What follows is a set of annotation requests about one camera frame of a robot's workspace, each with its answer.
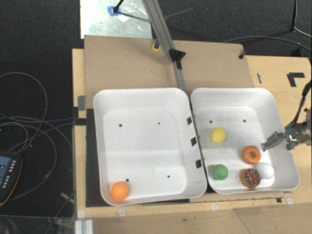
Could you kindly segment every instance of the white egg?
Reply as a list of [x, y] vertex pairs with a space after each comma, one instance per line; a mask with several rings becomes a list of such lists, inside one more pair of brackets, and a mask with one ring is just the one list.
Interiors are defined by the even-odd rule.
[[274, 176], [274, 169], [270, 164], [260, 162], [256, 164], [255, 168], [261, 178], [268, 179]]

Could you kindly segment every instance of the dark carpet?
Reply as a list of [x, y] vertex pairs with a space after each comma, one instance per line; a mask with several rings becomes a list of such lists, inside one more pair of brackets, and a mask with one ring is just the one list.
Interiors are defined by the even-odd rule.
[[[275, 36], [311, 48], [311, 38], [289, 31], [294, 0], [159, 0], [159, 3], [167, 16], [194, 8], [167, 20], [174, 39], [222, 42], [252, 35]], [[79, 0], [0, 0], [0, 9], [0, 76], [8, 72], [34, 76], [49, 99], [46, 120], [73, 117], [71, 50], [83, 47]], [[299, 0], [296, 26], [308, 34], [311, 34], [311, 11], [312, 0]], [[276, 40], [237, 42], [244, 44], [249, 55], [289, 56], [297, 48]], [[309, 51], [302, 53], [311, 56]], [[33, 80], [19, 75], [0, 80], [1, 113], [40, 119], [44, 111], [44, 94]], [[48, 130], [49, 126], [44, 124], [43, 129]], [[71, 140], [71, 126], [61, 130]], [[0, 215], [55, 216], [65, 202], [60, 193], [72, 194], [72, 150], [58, 132], [50, 131], [49, 135], [58, 150], [54, 172], [37, 190], [0, 207]], [[8, 149], [23, 138], [19, 127], [2, 127], [0, 149]], [[53, 162], [53, 144], [44, 136], [37, 137], [24, 154], [21, 178], [12, 197], [38, 185], [50, 173]], [[69, 203], [59, 216], [69, 216], [72, 208]]]

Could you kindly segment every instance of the green ball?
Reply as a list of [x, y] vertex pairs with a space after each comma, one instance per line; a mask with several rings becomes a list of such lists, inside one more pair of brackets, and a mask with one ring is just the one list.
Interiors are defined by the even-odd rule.
[[224, 165], [215, 165], [212, 169], [213, 177], [216, 180], [226, 179], [228, 176], [228, 169]]

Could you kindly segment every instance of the blue tape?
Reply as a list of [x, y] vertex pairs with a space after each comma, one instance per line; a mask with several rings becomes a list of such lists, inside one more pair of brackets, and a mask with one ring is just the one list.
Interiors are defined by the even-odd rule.
[[160, 47], [160, 44], [159, 44], [159, 41], [157, 40], [156, 43], [155, 43], [155, 48], [159, 49], [159, 47]]
[[121, 9], [120, 9], [120, 8], [118, 8], [117, 13], [114, 13], [114, 12], [113, 12], [113, 9], [114, 9], [114, 8], [115, 8], [115, 6], [109, 6], [109, 7], [107, 7], [108, 13], [110, 14], [110, 16], [113, 16], [113, 17], [118, 16], [118, 14], [121, 13]]

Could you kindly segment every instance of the black clip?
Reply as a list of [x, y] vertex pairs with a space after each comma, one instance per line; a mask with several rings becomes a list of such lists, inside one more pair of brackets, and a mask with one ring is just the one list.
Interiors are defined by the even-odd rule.
[[169, 50], [169, 55], [171, 60], [176, 62], [177, 68], [182, 69], [181, 59], [186, 55], [186, 53], [176, 49], [171, 49]]

